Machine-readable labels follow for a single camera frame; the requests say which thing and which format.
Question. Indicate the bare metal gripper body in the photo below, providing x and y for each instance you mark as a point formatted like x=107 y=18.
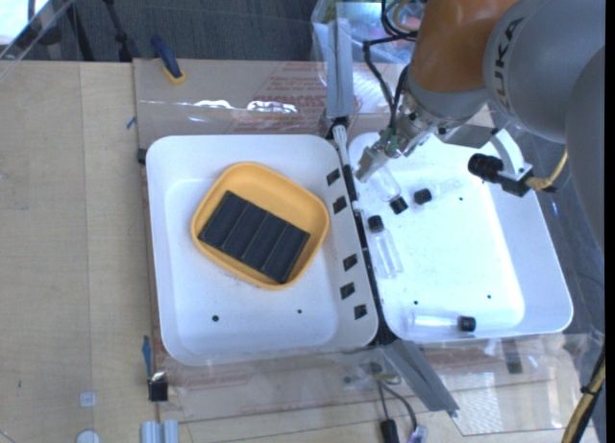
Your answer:
x=414 y=130

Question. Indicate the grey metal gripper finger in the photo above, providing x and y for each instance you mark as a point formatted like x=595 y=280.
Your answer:
x=363 y=166
x=379 y=155

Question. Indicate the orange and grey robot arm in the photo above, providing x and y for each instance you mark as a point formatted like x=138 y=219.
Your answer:
x=528 y=56

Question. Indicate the clear plastic bottle black cap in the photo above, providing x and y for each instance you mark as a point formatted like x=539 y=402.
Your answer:
x=442 y=322
x=386 y=249
x=423 y=196
x=390 y=189

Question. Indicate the thin black and white rod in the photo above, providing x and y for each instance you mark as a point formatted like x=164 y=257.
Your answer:
x=356 y=210

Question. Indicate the yellow plate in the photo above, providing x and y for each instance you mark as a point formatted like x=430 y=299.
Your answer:
x=269 y=179

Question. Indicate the white plastic tray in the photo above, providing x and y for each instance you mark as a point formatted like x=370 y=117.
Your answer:
x=250 y=321
x=456 y=258

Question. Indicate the black ribbed rectangular block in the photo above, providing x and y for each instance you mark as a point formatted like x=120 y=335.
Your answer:
x=253 y=237

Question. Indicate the black cylinder on white bracket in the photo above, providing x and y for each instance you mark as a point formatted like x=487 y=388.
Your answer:
x=499 y=169

